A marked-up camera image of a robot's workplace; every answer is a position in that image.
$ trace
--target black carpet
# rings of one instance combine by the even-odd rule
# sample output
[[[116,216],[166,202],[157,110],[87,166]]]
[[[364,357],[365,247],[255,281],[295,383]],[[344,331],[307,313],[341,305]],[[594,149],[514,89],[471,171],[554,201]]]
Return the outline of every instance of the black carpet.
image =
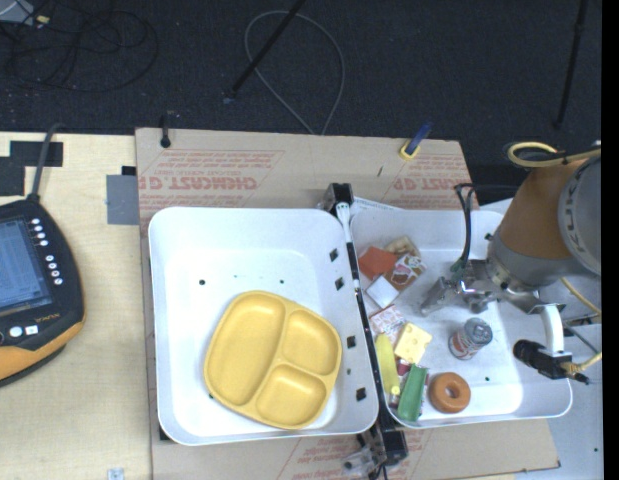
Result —
[[[132,134],[166,116],[405,138],[431,121],[474,182],[512,185],[526,173],[506,144],[575,153],[601,139],[602,0],[306,0],[259,64],[264,81],[239,87],[245,41],[255,56],[299,0],[19,0],[22,14],[24,1],[31,25],[0,10],[0,131]]]

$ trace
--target orange donut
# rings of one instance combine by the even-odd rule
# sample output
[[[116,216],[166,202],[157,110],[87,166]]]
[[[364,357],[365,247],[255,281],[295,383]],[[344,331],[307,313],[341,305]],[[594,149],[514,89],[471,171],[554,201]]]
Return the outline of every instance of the orange donut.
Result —
[[[453,372],[436,375],[427,388],[431,404],[440,412],[462,411],[471,399],[471,388],[467,381]]]

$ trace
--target yellow plate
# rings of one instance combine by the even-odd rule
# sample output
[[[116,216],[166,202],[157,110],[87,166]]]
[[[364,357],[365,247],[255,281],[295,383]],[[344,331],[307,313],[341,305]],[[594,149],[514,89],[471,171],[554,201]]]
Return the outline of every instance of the yellow plate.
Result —
[[[235,297],[204,362],[210,394],[234,411],[279,428],[302,428],[324,409],[342,345],[325,318],[280,295]]]

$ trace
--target beige table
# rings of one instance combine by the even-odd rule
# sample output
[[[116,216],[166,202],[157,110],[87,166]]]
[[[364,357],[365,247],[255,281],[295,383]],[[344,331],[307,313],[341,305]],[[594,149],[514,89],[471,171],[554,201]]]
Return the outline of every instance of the beige table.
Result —
[[[139,130],[136,135],[56,135],[55,140],[64,143],[63,165],[45,169],[41,202],[62,228],[78,261],[87,322],[81,333],[52,362],[0,388],[0,479],[96,480],[106,479],[108,473],[116,478],[114,468],[122,468],[125,480],[148,479],[153,471],[155,478],[161,479],[257,477],[291,480],[302,477],[298,475],[312,477],[315,471],[302,469],[297,460],[302,458],[298,454],[310,449],[312,443],[306,439],[201,448],[157,442],[152,392],[155,385],[151,382],[151,357],[147,358],[145,349],[151,336],[145,331],[143,315],[143,226],[139,230],[138,226],[107,223],[110,202],[106,176],[118,175],[121,166],[135,166],[138,160],[143,164],[148,158],[146,155],[151,157],[159,152],[151,145],[153,138],[159,137],[159,130]],[[309,171],[298,171],[300,182],[311,185],[310,190],[303,192],[306,200],[294,199],[300,205],[315,200],[328,183],[334,181],[351,182],[354,187],[361,187],[358,195],[373,197],[371,187],[376,185],[370,182],[368,175],[361,174],[361,166],[365,171],[373,168],[373,176],[389,180],[394,188],[398,187],[395,182],[398,178],[402,179],[403,187],[407,180],[419,179],[415,171],[410,171],[412,166],[405,167],[394,158],[394,144],[399,148],[401,141],[370,138],[365,139],[366,142],[359,138],[330,141],[329,138],[257,135],[181,131],[172,137],[171,154],[178,150],[179,140],[196,141],[194,149],[217,151],[235,149],[246,139],[255,141],[251,144],[275,139],[273,149],[283,152],[277,157],[278,166],[284,165],[284,158],[292,160],[300,153],[310,155],[309,161],[303,164]],[[43,137],[44,133],[0,132],[0,156],[9,156],[12,140],[40,141]],[[304,146],[299,153],[294,153],[290,148],[293,144]],[[438,179],[433,192],[444,190],[440,180],[446,178],[441,178],[440,172],[450,166],[459,166],[460,178],[467,181],[466,166],[457,143],[430,141],[429,145],[433,149],[424,148],[420,166],[424,170],[419,171],[419,175],[429,173],[431,180]],[[364,154],[351,156],[352,147],[362,147]],[[362,160],[345,161],[342,155]],[[247,168],[254,173],[265,174],[262,163],[249,165]],[[317,172],[316,166],[327,167]],[[339,179],[332,179],[335,172],[341,174]],[[33,168],[26,169],[27,189],[33,173]],[[141,183],[151,182],[149,179],[143,181],[142,177],[143,173],[139,172]],[[275,178],[269,173],[258,179],[263,185],[266,180],[275,183]],[[453,179],[447,180],[447,183],[453,182]],[[293,196],[293,186],[287,187],[285,193]],[[217,197],[225,196],[222,191],[217,192]],[[411,201],[431,203],[427,197],[421,193]],[[0,205],[15,199],[19,197],[0,197]],[[251,205],[258,204],[255,199],[251,201]],[[446,204],[451,205],[452,201],[450,197]],[[141,216],[152,211],[147,204],[147,199],[141,199]],[[260,204],[269,202],[262,199]],[[558,464],[545,420],[463,427],[464,430],[410,431],[410,457],[402,471],[411,476],[394,472],[390,478],[412,478],[416,473],[418,478],[475,477]],[[456,455],[450,458],[449,450],[454,450]],[[256,476],[254,468],[260,471]]]

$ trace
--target small can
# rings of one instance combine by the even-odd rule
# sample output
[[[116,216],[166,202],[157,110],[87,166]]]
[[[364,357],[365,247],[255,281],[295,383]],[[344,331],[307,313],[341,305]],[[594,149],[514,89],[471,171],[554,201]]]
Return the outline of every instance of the small can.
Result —
[[[404,377],[409,373],[409,370],[411,369],[411,363],[405,361],[404,359],[398,359],[396,367],[398,369],[398,377]]]
[[[470,318],[449,338],[449,350],[458,359],[471,359],[491,343],[493,331],[481,318]]]

